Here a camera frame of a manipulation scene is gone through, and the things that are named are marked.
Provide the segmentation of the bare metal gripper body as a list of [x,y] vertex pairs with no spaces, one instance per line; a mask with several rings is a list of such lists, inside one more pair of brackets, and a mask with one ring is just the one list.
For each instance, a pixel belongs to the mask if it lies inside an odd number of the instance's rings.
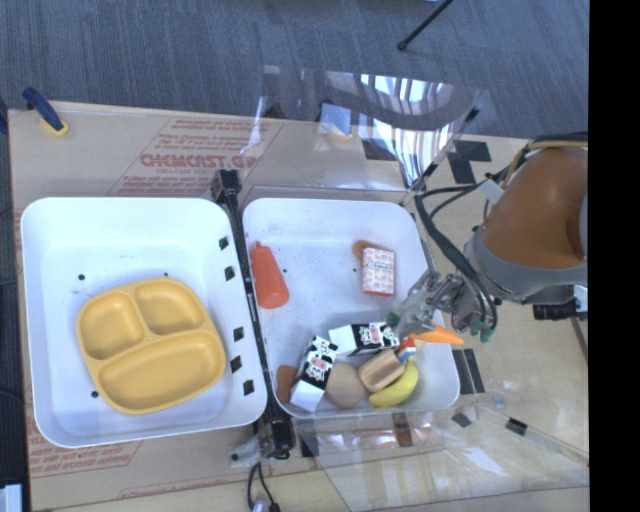
[[448,313],[454,331],[479,331],[484,326],[484,294],[460,271],[442,277],[428,270],[410,289],[408,296],[412,295],[420,296],[423,305]]

